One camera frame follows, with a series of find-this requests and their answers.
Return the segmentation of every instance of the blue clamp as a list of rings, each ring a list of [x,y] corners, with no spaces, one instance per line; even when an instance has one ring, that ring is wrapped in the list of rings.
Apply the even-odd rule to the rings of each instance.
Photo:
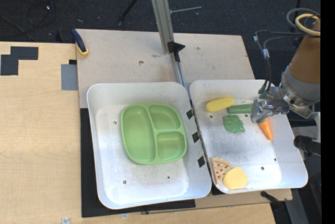
[[[88,54],[88,49],[86,48],[83,39],[80,37],[79,33],[73,29],[71,30],[71,35],[73,39],[75,40],[77,50],[79,51],[80,54],[86,55]]]

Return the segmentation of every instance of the toy pizza slice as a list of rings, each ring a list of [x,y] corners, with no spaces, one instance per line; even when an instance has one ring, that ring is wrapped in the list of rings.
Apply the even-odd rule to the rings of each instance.
[[[218,157],[210,158],[210,165],[213,172],[213,179],[215,184],[218,184],[222,181],[225,174],[231,169],[231,164],[229,161]]]

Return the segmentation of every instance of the black bracket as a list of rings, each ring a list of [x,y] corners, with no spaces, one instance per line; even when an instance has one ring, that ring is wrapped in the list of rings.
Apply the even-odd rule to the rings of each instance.
[[[265,192],[265,191],[262,191],[262,192],[261,192],[261,196],[264,197],[264,198],[266,198],[266,199],[268,199],[269,201],[271,201],[271,202],[274,203],[275,205],[280,204],[280,201],[279,201],[277,198],[271,196],[270,194],[268,194],[268,193]]]
[[[176,42],[168,42],[167,43],[167,48],[169,49],[170,53],[173,53],[174,59],[177,62],[180,62],[179,51],[181,51],[182,49],[184,49],[185,46],[182,45],[182,44],[180,44],[180,43],[176,43]]]

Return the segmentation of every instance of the black mat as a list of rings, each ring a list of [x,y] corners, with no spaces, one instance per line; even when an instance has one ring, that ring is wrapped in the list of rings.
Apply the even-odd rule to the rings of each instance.
[[[80,110],[81,119],[81,182],[82,182],[82,217],[97,217],[129,212],[146,212],[154,210],[194,208],[195,201],[183,200],[159,203],[147,206],[113,210],[105,207],[97,194],[93,144],[88,109]]]

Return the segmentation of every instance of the green divided plate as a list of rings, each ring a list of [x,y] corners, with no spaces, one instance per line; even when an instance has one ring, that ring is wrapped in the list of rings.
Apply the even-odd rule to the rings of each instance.
[[[139,164],[174,162],[187,150],[182,119],[167,104],[127,106],[121,113],[121,134],[127,155]]]

